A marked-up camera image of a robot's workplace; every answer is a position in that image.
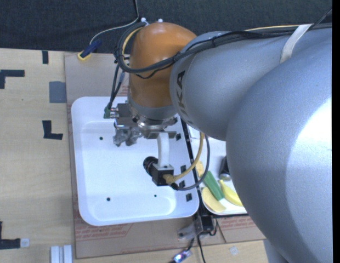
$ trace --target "green object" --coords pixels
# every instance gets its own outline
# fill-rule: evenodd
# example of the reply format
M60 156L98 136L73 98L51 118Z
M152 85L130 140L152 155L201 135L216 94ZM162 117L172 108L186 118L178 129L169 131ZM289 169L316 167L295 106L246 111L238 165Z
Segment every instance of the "green object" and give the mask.
M104 119L110 119L110 112L111 110L108 108L108 105L104 108Z
M218 201L225 197L223 191L221 190L218 182L216 181L210 170L204 178L204 184L209 188L210 192L212 192L215 199L217 199Z

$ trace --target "white bracket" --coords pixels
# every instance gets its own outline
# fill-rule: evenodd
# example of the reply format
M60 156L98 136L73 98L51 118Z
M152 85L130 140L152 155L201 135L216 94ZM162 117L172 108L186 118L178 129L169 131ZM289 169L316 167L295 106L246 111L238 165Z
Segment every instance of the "white bracket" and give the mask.
M50 263L72 263L71 245L50 247Z
M158 142L158 166L163 168L169 166L170 143L169 134L160 132L157 137Z

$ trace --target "gray tape square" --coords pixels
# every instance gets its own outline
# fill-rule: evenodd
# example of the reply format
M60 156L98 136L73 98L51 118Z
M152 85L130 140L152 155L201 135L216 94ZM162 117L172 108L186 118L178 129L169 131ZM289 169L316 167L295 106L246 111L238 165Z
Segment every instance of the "gray tape square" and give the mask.
M49 102L66 103L66 88L64 82L49 82Z

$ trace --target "black cable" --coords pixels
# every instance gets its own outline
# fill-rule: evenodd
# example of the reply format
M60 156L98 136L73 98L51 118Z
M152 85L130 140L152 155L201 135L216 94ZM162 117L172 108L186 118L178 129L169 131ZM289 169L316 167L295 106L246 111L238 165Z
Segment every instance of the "black cable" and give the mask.
M211 233L209 233L209 235L210 236L215 236L216 235L216 233L218 232L218 229L219 229L219 223L218 223L218 220L217 219L215 219L215 221L216 221L216 224L215 224L215 229L214 229L214 232L211 234Z
M313 29L317 28L324 28L324 26L319 26L318 23L320 21L316 22L314 24ZM116 61L120 64L121 68L129 73L135 74L140 78L148 79L152 77L157 71L166 69L173 65L176 61L191 55L191 54L197 54L199 52L202 52L207 49L211 49L220 45L228 44L231 42L237 42L245 39L260 39L260 38L272 38L272 37L281 37L285 35L291 35L293 34L294 30L290 30L290 28L262 28L257 29L254 32L253 31L231 31L224 33L220 36L214 36L210 39L204 40L204 41L198 41L194 44L192 44L189 48L186 49L184 52L178 52L176 55L173 55L172 57L168 59L164 59L160 62L157 62L155 64L149 65L147 67L143 68L131 68L128 65L125 64L124 59L125 57L122 55L122 48L124 45L124 42L126 38L136 29L140 29L141 27L146 26L147 23L140 22L138 24L135 24L129 30L127 30L121 37L121 39L118 42L118 46L114 51L114 56L116 58ZM147 77L143 77L140 75L144 72L153 71L151 75Z
M187 190L191 190L193 188L196 188L197 186L199 186L200 183L202 183L204 181L204 178L206 177L208 171L209 171L209 160L210 160L210 145L209 145L209 139L208 139L208 136L205 135L205 141L207 143L207 164L205 166L205 170L204 170L204 173L202 174L201 178L196 182L194 183L193 185L191 186L188 186L188 187L179 187L176 183L173 184L173 188L175 190L178 190L178 191L187 191Z
M322 17L309 27L309 30L312 29L313 27L317 26L318 24L320 24L323 20L325 20L330 15L332 15L332 7L330 9L328 9L327 11L325 11L325 13L322 15Z
M112 104L113 104L113 101L114 101L114 98L116 96L115 94L115 85L116 85L116 78L117 78L117 74L119 72L119 64L116 65L116 68L115 68L115 72L114 72L114 79L113 79L113 86L111 88L111 95L110 95L110 101L108 103L108 109L111 108Z
M189 246L187 247L186 251L189 251L192 248L193 243L194 243L194 238L192 238L192 240L191 240Z
M121 84L122 84L122 82L119 80L119 82L118 82L118 84L117 84L117 86L116 86L115 92L114 92L114 98L113 98L113 101L114 101L114 99L115 99L115 97L116 97L117 93L118 93L118 92L119 92L119 90L120 90Z
M132 25L132 24L134 24L135 22L139 21L140 16L139 16L139 10L138 10L138 2L137 2L137 0L132 0L132 1L133 1L135 10L136 10L136 18L135 18L132 22L130 22L130 23L128 23L128 24L121 25L121 26L116 26L116 27L112 27L112 28L110 28L110 29L107 29L107 30L104 30L104 31L101 31L101 32L97 33L97 34L91 39L91 41L89 42L89 44L91 44L91 43L93 42L93 40L96 39L97 36L99 36L99 35L101 35L101 34L103 34L103 33L105 33L105 32L109 32L109 31L116 30L116 29L121 29L121 28L127 27L127 26Z
M202 255L203 263L206 263L205 259L204 259L204 254L203 254L201 240L200 240L200 234L197 236L197 241L198 241L199 249L201 250L201 255Z

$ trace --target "black connector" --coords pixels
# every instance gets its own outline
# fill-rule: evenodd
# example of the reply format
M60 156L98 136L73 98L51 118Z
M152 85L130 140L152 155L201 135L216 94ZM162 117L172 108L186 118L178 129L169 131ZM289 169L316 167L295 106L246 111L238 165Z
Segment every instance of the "black connector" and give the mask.
M81 61L87 60L91 56L91 53L96 52L97 49L102 45L101 40L96 40L88 45L82 52L80 52L77 57Z
M211 215L202 216L203 233L211 233L214 230L213 217Z
M156 186L165 186L168 185L163 178L165 174L174 174L173 169L157 169L154 164L158 162L158 159L155 157L147 157L143 161L143 167L146 170L146 172L152 176L152 181L155 183Z
M171 184L170 184L170 187L171 187L172 189L176 190L176 191L178 191L179 188L180 188L176 183L171 183Z

